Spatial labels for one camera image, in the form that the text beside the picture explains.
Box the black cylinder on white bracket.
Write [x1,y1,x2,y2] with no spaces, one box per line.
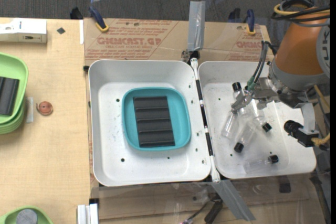
[283,103,320,148]

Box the clear plastic bottle black cap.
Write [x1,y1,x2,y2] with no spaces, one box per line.
[220,109,240,139]
[232,82,253,116]
[233,122,260,153]
[243,155,279,174]
[251,102,273,133]

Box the white cardboard box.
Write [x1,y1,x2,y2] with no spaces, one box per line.
[0,17,48,44]

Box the white plastic tray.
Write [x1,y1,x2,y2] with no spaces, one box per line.
[197,61,318,180]
[88,59,212,187]

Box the green plate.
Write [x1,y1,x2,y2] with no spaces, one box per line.
[0,206,55,224]
[0,109,27,136]
[0,52,29,125]

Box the blue plate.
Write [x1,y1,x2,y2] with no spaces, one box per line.
[121,87,192,152]

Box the brown cardboard board red print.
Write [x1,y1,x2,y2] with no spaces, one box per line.
[83,17,317,220]

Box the brown round disc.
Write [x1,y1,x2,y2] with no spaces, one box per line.
[36,101,54,116]

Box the black ribbed insert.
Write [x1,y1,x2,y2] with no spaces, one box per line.
[132,95,176,148]
[0,76,20,116]

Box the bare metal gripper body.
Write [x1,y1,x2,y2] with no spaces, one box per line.
[251,77,312,110]

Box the thin black and white rod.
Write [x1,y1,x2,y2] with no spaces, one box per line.
[190,58,221,183]

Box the small white cylinder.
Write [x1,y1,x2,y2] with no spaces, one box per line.
[25,97,35,123]

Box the grey round lid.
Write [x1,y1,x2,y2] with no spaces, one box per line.
[16,208,38,224]

